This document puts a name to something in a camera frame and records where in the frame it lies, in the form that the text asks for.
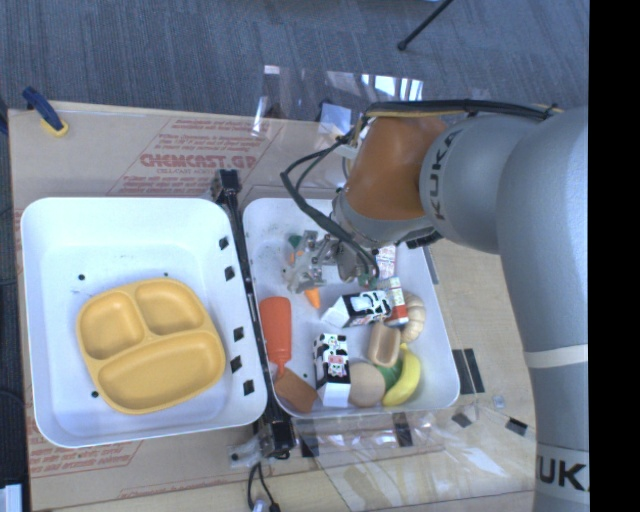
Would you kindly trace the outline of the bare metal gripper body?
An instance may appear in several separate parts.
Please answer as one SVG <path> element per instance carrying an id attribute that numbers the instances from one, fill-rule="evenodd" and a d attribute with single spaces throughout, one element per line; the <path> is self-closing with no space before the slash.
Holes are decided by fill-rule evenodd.
<path id="1" fill-rule="evenodd" d="M 377 281 L 380 269 L 373 252 L 354 241 L 330 238 L 330 254 L 344 282 L 358 281 L 362 286 Z"/>

